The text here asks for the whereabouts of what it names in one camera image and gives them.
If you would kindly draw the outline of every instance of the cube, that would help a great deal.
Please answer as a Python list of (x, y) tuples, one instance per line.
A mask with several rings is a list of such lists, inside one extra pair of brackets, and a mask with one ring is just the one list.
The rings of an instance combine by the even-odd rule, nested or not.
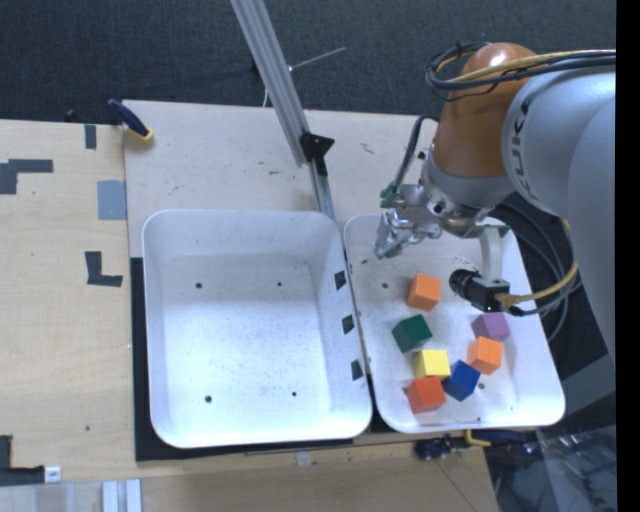
[(491, 375), (502, 364), (502, 342), (478, 336), (467, 348), (467, 364)]
[(493, 340), (503, 340), (511, 334), (504, 313), (484, 313), (471, 322), (473, 334), (476, 337), (484, 336)]
[(421, 350), (413, 356), (413, 373), (416, 378), (438, 377), (444, 380), (451, 375), (446, 350)]
[(445, 403), (442, 382), (438, 377), (414, 379), (405, 389), (409, 405), (414, 414), (435, 411)]
[(440, 302), (440, 279), (416, 274), (407, 294), (407, 305), (412, 308), (431, 311)]
[(462, 402), (475, 391), (479, 379), (478, 370), (458, 360), (451, 366), (451, 376), (442, 383), (442, 388), (447, 395)]
[(431, 330), (421, 314), (405, 318), (391, 331), (402, 353), (420, 347), (431, 338)]

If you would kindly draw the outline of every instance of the orange block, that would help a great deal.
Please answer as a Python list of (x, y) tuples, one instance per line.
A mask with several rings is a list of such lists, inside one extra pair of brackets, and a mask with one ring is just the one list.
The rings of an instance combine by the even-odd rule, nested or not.
[(416, 274), (409, 287), (407, 305), (431, 311), (438, 302), (440, 302), (440, 279)]
[(436, 376), (414, 379), (405, 392), (414, 414), (435, 411), (446, 400), (442, 382)]
[(467, 364), (480, 373), (490, 375), (502, 364), (502, 348), (500, 341), (478, 336), (467, 349)]

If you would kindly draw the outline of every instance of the white tray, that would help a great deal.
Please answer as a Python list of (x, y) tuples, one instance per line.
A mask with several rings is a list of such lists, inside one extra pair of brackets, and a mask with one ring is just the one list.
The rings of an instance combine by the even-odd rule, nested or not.
[(165, 210), (144, 225), (143, 262), (151, 421), (165, 442), (366, 429), (372, 403), (335, 222), (314, 211)]
[[(400, 256), (378, 260), (373, 242), (379, 220), (378, 215), (351, 219), (345, 226), (345, 248), (376, 405), (385, 422), (403, 433), (557, 422), (564, 413), (564, 393), (537, 315), (506, 315), (511, 335), (503, 342), (502, 366), (491, 375), (481, 375), (471, 396), (459, 402), (445, 395), (446, 402), (436, 411), (413, 414), (403, 388), (413, 380), (414, 351), (402, 353), (391, 331), (399, 321), (421, 313), (433, 334), (424, 348), (445, 349), (450, 364), (466, 361), (467, 347), (475, 338), (471, 322), (482, 312), (456, 296), (448, 282), (458, 268), (482, 268), (481, 247), (478, 239), (461, 240), (444, 233), (437, 240), (406, 248)], [(503, 278), (511, 283), (511, 293), (530, 293), (513, 233), (502, 240)], [(409, 284), (418, 272), (442, 282), (441, 300), (430, 312), (406, 305)], [(535, 304), (521, 306), (530, 309)]]

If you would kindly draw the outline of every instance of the green block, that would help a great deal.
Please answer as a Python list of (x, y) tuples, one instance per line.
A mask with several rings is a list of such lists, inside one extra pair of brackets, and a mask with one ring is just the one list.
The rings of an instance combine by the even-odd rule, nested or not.
[(433, 336), (427, 322), (421, 314), (398, 322), (391, 333), (396, 339), (400, 351), (403, 353), (419, 347)]

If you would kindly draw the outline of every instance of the robotic arm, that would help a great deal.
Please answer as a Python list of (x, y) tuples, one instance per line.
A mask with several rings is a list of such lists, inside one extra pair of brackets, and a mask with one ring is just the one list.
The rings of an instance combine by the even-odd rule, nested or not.
[[(467, 55), (460, 76), (438, 79)], [(615, 76), (615, 50), (536, 55), (511, 43), (480, 43), (434, 57), (426, 80), (434, 92), (448, 91), (446, 103), (418, 183), (404, 178), (425, 116), (381, 194), (387, 211), (374, 244), (378, 258), (443, 231), (477, 237), (482, 273), (457, 270), (450, 286), (481, 310), (512, 311), (516, 296), (500, 276), (504, 232), (482, 221), (518, 191), (571, 227), (585, 292), (615, 360)]]

